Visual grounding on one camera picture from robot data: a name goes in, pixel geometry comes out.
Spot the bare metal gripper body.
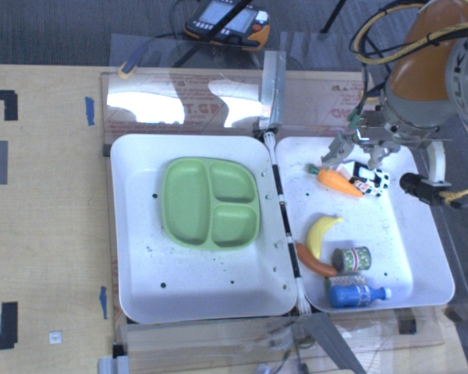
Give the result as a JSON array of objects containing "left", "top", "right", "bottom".
[{"left": 352, "top": 107, "right": 441, "bottom": 153}]

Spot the black and white cow carton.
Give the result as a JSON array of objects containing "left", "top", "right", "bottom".
[{"left": 348, "top": 161, "right": 392, "bottom": 199}]

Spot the orange carrot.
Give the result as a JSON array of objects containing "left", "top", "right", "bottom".
[{"left": 307, "top": 163, "right": 365, "bottom": 199}]

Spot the yellow banana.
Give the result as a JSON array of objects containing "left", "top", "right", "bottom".
[{"left": 306, "top": 215, "right": 345, "bottom": 261}]

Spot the white plastic tray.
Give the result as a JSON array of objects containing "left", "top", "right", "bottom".
[
  {"left": 109, "top": 132, "right": 299, "bottom": 325},
  {"left": 275, "top": 136, "right": 456, "bottom": 314}
]

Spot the green, white and red can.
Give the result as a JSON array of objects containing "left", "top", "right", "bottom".
[{"left": 331, "top": 245, "right": 373, "bottom": 274}]

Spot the orange-brown sausage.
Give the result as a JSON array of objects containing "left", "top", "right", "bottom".
[{"left": 294, "top": 242, "right": 339, "bottom": 278}]

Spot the blue bottle with white cap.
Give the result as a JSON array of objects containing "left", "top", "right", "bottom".
[{"left": 328, "top": 284, "right": 393, "bottom": 309}]

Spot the green divided plate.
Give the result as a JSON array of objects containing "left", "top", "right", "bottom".
[{"left": 161, "top": 156, "right": 261, "bottom": 252}]

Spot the black cylinder on white bracket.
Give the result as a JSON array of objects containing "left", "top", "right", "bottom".
[{"left": 399, "top": 140, "right": 453, "bottom": 206}]

